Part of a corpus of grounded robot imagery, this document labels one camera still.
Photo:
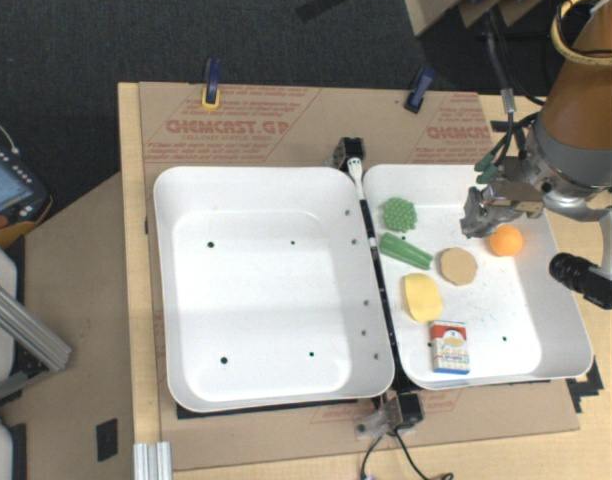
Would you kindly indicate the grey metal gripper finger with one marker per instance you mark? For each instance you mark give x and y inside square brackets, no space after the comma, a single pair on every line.
[472,218]
[494,219]

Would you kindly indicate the brown cardboard board red print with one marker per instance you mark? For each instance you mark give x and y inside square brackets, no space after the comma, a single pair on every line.
[296,118]

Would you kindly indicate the green ridged vegetable stick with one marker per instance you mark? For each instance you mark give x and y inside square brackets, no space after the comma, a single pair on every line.
[405,251]

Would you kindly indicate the tan round biscuit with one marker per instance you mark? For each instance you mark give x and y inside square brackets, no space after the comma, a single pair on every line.
[458,266]

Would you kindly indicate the yellow oval slice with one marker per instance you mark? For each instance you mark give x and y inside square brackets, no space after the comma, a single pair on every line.
[422,298]

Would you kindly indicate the green grapes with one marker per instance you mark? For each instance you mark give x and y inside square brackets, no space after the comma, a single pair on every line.
[400,214]

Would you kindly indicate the white plastic tray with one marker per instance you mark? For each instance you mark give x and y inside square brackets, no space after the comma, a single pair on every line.
[511,318]
[266,293]

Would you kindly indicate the red and white carton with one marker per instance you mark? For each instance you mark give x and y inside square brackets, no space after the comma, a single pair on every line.
[450,348]

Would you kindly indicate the orange ball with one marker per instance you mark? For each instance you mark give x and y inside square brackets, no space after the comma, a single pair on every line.
[506,240]

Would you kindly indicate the black cylinder on white bracket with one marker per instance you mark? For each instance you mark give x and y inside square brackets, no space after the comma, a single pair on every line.
[581,275]

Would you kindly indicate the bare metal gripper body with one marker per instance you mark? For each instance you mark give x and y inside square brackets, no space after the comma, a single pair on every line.
[521,183]

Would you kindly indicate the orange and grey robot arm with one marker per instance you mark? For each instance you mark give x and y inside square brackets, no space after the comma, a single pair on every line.
[581,98]

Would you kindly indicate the thin black and white rod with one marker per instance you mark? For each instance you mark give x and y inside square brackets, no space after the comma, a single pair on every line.
[374,248]

